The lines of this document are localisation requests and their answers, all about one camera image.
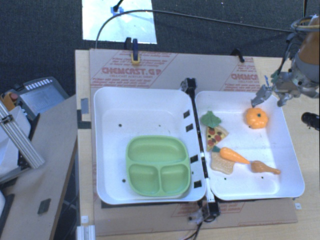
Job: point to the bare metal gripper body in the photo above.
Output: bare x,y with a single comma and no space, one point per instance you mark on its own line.
287,84

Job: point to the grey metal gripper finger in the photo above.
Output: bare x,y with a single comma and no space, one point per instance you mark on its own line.
262,95
284,99

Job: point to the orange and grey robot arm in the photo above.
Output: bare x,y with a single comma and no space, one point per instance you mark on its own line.
311,46

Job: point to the orange pumpkin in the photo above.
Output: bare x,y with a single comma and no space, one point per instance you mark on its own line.
256,119

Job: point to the green lettuce leaf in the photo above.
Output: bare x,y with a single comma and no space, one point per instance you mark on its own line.
210,119

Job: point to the pizza slice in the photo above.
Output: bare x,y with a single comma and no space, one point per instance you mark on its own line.
213,136

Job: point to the orange carrot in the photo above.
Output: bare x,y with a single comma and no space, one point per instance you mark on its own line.
232,155

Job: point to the brown chicken drumstick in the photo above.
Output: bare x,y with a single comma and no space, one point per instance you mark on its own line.
261,167

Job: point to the thin black and white rod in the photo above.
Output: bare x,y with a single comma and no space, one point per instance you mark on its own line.
200,139

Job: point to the tan square cracker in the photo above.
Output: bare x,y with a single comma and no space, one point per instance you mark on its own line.
221,166

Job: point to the white plastic tray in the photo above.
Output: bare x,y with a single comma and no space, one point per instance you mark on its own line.
250,184
140,109

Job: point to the brown cardboard board red print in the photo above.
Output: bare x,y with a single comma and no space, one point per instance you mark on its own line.
155,71

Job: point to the green divided plate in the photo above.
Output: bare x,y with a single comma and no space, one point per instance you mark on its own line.
156,166

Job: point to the black cylinder on white bracket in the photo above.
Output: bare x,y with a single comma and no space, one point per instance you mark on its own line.
311,120

